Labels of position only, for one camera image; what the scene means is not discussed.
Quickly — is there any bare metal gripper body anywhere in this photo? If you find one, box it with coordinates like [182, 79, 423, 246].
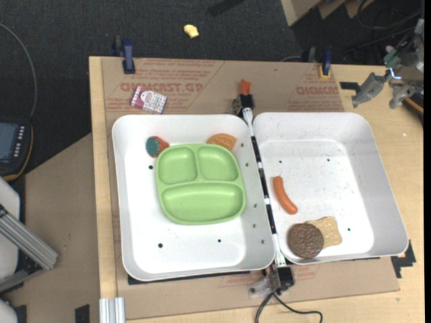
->
[390, 18, 424, 89]

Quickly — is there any white plastic tray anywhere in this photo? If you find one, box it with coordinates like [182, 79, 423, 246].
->
[251, 112, 410, 266]
[111, 114, 276, 282]

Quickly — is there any orange toy sausage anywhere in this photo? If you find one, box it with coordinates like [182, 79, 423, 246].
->
[272, 172, 299, 215]

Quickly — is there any thin black and white rod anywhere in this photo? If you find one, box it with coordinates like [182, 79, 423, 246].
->
[242, 108, 287, 268]

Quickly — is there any beige toy bread slice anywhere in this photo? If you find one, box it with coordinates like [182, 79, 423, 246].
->
[305, 215, 343, 250]

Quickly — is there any orange toy waffle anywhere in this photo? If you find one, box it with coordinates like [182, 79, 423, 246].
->
[205, 133, 238, 151]

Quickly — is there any brown round biscuit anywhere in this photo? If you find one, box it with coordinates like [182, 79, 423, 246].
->
[287, 223, 325, 260]

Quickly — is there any brown cardboard board red print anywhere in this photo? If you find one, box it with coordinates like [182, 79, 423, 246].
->
[100, 57, 401, 321]

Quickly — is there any green divided plate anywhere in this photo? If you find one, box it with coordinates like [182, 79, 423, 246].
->
[154, 143, 246, 225]

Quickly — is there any pink and white carton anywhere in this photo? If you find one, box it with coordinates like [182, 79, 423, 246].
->
[129, 85, 168, 115]

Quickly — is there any red and green toy strawberry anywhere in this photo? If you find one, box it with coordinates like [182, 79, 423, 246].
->
[145, 135, 170, 157]

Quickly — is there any black block with wires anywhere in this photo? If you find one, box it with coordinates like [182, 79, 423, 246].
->
[268, 266, 296, 294]
[231, 94, 255, 114]

